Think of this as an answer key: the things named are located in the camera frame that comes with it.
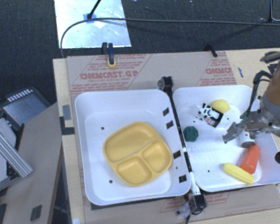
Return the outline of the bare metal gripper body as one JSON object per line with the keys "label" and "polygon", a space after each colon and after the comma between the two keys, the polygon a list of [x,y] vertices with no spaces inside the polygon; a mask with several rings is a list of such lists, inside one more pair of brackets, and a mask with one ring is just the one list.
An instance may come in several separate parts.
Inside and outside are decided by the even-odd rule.
{"label": "bare metal gripper body", "polygon": [[241,115],[243,129],[256,136],[259,132],[272,133],[280,137],[280,111],[272,114],[269,111],[250,112]]}

